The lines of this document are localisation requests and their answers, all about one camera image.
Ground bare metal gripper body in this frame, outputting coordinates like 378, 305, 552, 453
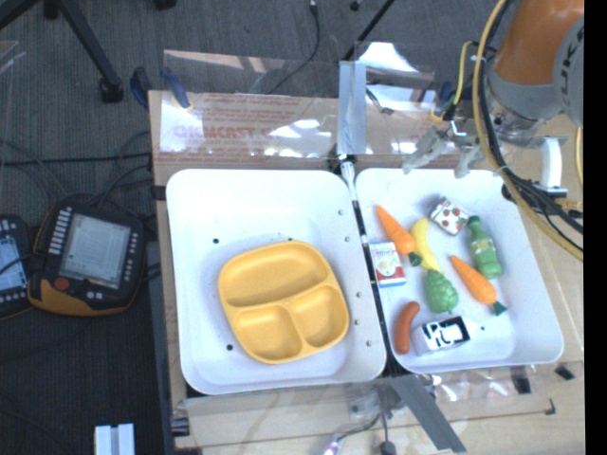
441, 104, 546, 150

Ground white carton with strawberries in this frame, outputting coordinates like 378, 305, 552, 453
429, 197, 471, 237

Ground orange carrot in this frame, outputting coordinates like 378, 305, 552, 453
449, 254, 508, 318
375, 204, 424, 268

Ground green bottle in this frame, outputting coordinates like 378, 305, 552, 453
466, 214, 504, 281

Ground yellow banana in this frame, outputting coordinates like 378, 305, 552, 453
410, 216, 446, 275

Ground white and red carton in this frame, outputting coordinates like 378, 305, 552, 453
368, 240, 409, 288

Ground brown cardboard board red print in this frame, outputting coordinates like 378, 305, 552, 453
146, 89, 585, 452

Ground green grapes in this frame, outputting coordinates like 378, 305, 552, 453
423, 268, 460, 315

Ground white plastic tray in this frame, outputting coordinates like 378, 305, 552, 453
165, 168, 388, 396
354, 167, 566, 375

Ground orange sausage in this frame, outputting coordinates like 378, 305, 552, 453
394, 300, 422, 355

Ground black and white carton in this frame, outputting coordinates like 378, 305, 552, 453
409, 315, 486, 357

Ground yellow divided plate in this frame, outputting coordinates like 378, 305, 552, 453
216, 240, 351, 366

